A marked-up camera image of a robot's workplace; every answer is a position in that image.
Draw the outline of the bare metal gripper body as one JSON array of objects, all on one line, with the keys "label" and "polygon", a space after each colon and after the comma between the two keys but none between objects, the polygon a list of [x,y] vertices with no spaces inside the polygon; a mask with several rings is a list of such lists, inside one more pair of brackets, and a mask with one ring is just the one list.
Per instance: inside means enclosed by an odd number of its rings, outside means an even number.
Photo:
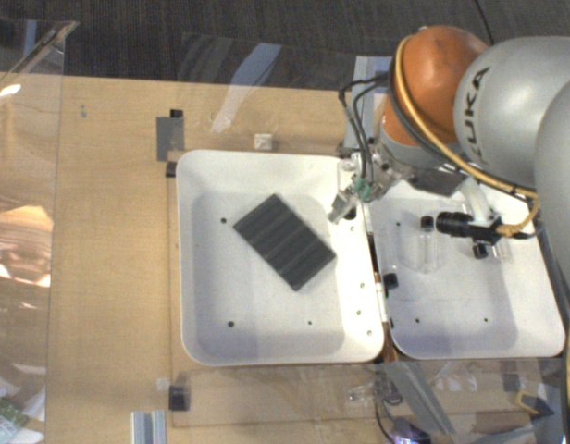
[{"label": "bare metal gripper body", "polygon": [[381,199],[409,174],[409,166],[398,162],[384,150],[372,153],[372,164],[366,165],[366,174],[362,173],[362,156],[359,152],[351,155],[353,170],[348,193],[363,203],[372,203]]}]

